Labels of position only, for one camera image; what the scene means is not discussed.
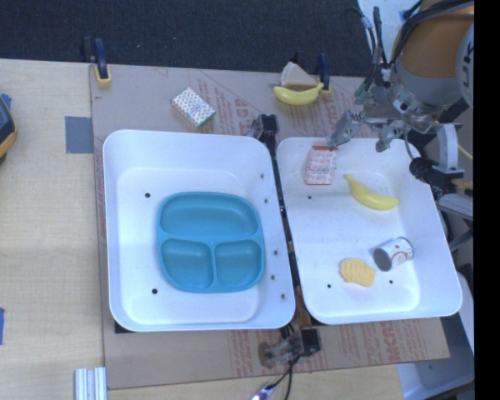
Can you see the brown cardboard board red print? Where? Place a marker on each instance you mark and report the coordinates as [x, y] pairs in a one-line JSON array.
[[150, 98]]

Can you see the white plastic tray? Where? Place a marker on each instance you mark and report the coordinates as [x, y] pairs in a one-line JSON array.
[[133, 231], [337, 231]]

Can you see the blue divided plate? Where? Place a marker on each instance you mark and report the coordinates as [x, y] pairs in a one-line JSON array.
[[208, 240]]

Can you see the yellow ridged biscuit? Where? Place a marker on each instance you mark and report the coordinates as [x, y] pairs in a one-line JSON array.
[[357, 271]]

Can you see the white can with orange print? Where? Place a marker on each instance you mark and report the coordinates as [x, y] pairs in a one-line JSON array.
[[398, 251]]

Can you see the white carton with coloured dots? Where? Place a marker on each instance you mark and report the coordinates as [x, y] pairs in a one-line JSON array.
[[193, 107]]

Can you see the thin black and white rod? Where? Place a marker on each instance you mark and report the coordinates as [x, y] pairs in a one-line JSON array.
[[282, 206]]

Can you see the orange and white carton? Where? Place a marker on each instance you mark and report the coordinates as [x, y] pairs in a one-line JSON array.
[[320, 167]]

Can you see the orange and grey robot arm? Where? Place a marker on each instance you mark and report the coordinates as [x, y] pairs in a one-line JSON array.
[[431, 44]]

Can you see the cream and brown sandwich wedge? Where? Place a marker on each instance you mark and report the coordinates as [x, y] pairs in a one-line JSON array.
[[296, 76]]

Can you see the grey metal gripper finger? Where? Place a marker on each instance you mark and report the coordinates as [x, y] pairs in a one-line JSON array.
[[345, 131], [386, 138]]

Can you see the black cylinder on white bracket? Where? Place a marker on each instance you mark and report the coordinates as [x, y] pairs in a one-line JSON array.
[[435, 173]]

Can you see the yellow banana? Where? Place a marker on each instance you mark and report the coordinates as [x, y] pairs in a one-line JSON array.
[[298, 95], [373, 198]]

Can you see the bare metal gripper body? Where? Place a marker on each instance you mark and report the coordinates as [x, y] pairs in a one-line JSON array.
[[400, 108]]

